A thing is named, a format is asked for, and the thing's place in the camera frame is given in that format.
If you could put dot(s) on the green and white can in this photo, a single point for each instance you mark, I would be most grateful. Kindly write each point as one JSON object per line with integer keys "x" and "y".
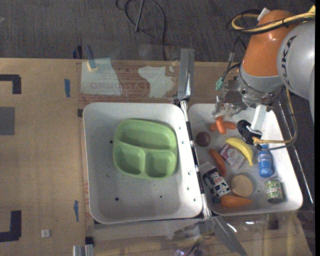
{"x": 274, "y": 191}

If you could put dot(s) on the orange toy sausage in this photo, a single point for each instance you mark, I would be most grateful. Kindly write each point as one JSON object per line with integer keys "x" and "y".
{"x": 230, "y": 125}
{"x": 218, "y": 161}
{"x": 221, "y": 126}

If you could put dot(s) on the white plastic tray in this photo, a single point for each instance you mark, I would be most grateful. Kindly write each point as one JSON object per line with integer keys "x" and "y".
{"x": 140, "y": 200}
{"x": 282, "y": 175}

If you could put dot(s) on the orange carrot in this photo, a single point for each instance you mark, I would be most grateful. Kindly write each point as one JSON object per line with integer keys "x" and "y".
{"x": 233, "y": 201}

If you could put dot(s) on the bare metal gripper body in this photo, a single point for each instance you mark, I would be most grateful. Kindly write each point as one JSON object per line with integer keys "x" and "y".
{"x": 246, "y": 96}

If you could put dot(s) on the tan round biscuit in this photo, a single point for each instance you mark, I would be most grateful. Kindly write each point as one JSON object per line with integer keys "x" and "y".
{"x": 241, "y": 185}

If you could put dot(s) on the brown ball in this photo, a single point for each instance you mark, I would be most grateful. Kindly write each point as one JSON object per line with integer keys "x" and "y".
{"x": 203, "y": 139}

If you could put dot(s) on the blue plastic bottle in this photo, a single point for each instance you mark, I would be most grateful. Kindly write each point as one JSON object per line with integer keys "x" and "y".
{"x": 265, "y": 162}

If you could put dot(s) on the black cylinder on white bracket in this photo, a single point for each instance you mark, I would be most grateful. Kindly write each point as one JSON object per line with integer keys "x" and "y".
{"x": 247, "y": 133}

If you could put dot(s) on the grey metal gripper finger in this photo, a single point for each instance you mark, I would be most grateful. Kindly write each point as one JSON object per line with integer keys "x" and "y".
{"x": 218, "y": 110}
{"x": 232, "y": 109}

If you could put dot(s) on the green divided plate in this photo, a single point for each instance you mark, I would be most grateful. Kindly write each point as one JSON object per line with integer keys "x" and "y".
{"x": 145, "y": 140}

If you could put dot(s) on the pink and white carton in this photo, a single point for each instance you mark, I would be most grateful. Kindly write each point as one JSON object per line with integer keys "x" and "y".
{"x": 233, "y": 157}

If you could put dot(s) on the thin black and white rod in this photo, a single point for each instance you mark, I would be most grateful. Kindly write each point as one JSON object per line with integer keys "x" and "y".
{"x": 192, "y": 142}

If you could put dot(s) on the yellow banana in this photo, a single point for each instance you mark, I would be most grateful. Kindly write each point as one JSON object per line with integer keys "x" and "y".
{"x": 243, "y": 148}

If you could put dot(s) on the black and white cow carton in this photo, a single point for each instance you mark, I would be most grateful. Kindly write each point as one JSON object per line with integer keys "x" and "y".
{"x": 217, "y": 183}

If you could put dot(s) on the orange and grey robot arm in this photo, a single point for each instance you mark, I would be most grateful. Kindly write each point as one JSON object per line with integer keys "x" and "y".
{"x": 265, "y": 50}

